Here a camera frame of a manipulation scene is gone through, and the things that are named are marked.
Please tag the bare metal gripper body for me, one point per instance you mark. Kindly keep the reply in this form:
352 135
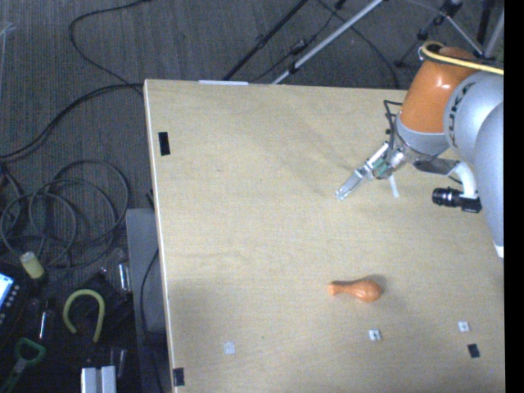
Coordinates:
394 159

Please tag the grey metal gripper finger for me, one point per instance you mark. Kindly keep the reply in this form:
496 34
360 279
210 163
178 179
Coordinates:
351 184

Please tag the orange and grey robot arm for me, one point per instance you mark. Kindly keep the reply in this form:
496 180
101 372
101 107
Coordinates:
471 117

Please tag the orange toy chicken drumstick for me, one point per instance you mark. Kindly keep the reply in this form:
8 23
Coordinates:
362 290

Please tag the silver stand pole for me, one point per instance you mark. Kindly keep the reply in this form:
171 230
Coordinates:
348 25

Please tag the silver and black tripod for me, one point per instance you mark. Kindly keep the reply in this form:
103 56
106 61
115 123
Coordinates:
448 8

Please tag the black stand pole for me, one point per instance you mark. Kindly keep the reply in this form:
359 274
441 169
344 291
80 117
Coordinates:
282 23

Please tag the yellow-green curved hook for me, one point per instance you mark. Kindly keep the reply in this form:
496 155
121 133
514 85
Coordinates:
98 313

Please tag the white block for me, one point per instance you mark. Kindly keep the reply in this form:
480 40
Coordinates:
98 380

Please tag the pale yellow cylinder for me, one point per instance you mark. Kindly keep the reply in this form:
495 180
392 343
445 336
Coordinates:
32 265

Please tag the black cylinder on white bracket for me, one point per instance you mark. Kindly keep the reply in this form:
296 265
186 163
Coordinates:
450 197

